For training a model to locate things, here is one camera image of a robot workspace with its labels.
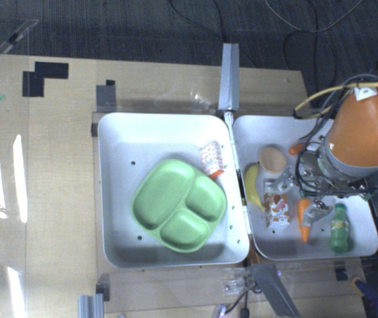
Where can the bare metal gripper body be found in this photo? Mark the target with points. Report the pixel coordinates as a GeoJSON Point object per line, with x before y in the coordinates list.
{"type": "Point", "coordinates": [316, 172]}

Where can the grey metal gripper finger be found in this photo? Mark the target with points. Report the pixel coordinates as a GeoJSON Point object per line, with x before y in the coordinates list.
{"type": "Point", "coordinates": [283, 183]}
{"type": "Point", "coordinates": [314, 213]}

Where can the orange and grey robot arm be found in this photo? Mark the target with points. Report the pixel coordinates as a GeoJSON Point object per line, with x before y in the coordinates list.
{"type": "Point", "coordinates": [364, 128]}

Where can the orange carrot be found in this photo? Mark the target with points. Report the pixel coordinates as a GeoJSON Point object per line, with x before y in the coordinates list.
{"type": "Point", "coordinates": [304, 210]}

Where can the brown and white carton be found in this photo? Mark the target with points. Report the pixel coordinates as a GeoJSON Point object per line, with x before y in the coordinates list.
{"type": "Point", "coordinates": [277, 212]}

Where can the green plastic bottle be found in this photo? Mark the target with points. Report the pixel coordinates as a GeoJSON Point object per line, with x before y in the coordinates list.
{"type": "Point", "coordinates": [340, 230]}

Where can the orange sausage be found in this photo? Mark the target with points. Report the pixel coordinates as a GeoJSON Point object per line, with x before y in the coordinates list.
{"type": "Point", "coordinates": [295, 149]}

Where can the white plastic tray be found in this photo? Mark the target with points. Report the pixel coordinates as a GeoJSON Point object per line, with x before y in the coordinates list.
{"type": "Point", "coordinates": [122, 190]}
{"type": "Point", "coordinates": [321, 243]}

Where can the yellow banana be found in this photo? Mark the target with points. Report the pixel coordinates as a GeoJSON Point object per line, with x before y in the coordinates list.
{"type": "Point", "coordinates": [251, 187]}

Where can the thin black and white rod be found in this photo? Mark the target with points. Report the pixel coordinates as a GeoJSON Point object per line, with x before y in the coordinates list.
{"type": "Point", "coordinates": [233, 144]}

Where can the white and orange packet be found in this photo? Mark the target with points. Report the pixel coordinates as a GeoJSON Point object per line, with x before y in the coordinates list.
{"type": "Point", "coordinates": [211, 159]}

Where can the green divided plate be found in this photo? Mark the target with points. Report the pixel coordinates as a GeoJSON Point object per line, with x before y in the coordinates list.
{"type": "Point", "coordinates": [175, 207]}

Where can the pale wood board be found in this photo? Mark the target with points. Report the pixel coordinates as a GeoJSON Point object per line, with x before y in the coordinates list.
{"type": "Point", "coordinates": [175, 88]}

